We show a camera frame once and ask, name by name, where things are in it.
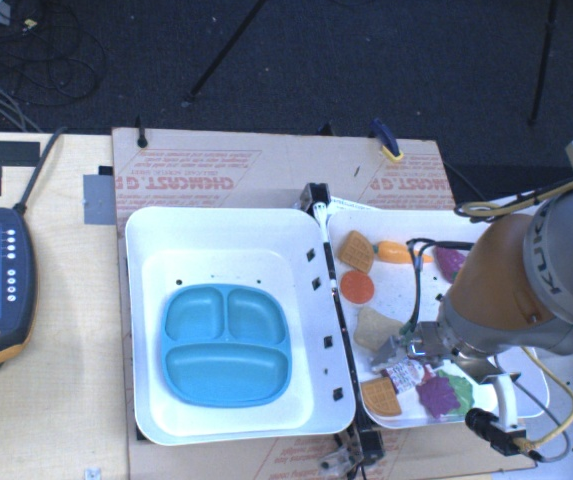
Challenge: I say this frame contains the purple toy grapes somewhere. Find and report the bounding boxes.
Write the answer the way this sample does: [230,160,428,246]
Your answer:
[415,375,463,421]

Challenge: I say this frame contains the purple toy eggplant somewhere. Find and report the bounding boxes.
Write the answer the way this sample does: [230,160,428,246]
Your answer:
[433,245,469,285]

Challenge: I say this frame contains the black block with thin wires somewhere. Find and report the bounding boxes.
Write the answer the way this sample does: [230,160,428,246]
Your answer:
[336,426,386,470]
[299,182,331,215]

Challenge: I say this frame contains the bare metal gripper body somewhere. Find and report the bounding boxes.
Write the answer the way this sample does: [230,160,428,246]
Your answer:
[401,320,461,368]

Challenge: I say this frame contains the white plastic tray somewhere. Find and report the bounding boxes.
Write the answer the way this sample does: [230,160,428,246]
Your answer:
[124,205,358,447]
[326,206,552,430]

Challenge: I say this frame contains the green toy lettuce leaf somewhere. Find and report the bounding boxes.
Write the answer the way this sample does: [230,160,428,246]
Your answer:
[435,368,475,418]

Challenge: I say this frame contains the blue divided plate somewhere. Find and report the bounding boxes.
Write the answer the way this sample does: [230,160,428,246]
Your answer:
[159,283,294,410]

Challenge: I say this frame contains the brown cardboard board red print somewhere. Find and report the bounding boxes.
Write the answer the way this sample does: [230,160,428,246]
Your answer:
[110,126,538,480]

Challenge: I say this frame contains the orange round toy slice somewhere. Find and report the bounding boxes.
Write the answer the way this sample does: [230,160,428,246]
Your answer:
[339,269,376,305]

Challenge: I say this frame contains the white printed paper label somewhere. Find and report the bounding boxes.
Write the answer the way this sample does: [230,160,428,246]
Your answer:
[327,196,383,215]

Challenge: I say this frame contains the thin black and white rod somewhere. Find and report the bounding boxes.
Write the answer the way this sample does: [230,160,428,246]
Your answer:
[314,201,370,432]

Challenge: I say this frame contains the brown toy waffle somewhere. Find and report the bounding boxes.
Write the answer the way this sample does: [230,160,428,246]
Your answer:
[360,376,404,418]
[336,230,377,276]

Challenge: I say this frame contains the red and white packet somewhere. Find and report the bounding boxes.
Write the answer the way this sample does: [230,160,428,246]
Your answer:
[380,357,438,395]

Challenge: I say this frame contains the orange toy carrot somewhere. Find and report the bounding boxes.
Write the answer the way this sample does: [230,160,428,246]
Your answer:
[371,239,435,266]

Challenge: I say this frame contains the black cylinder on white bracket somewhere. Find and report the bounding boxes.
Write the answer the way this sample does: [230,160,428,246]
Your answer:
[464,372,531,458]

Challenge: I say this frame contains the beige toy bread slice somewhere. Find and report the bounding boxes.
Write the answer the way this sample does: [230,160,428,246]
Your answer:
[352,305,406,354]

